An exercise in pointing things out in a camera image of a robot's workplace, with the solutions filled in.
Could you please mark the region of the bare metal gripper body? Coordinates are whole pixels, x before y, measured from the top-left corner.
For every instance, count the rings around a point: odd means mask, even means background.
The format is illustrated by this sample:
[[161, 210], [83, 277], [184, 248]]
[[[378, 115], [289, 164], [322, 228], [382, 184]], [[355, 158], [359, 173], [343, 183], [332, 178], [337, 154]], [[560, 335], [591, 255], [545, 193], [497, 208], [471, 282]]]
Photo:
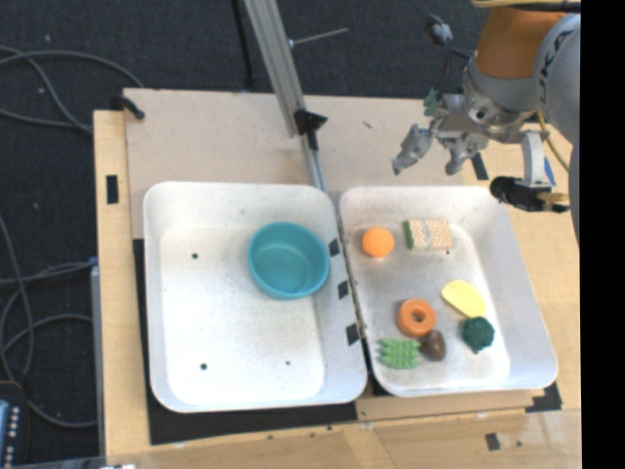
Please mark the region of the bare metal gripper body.
[[525, 111], [500, 107], [477, 94], [443, 94], [432, 116], [430, 129], [440, 140], [516, 143], [526, 121]]

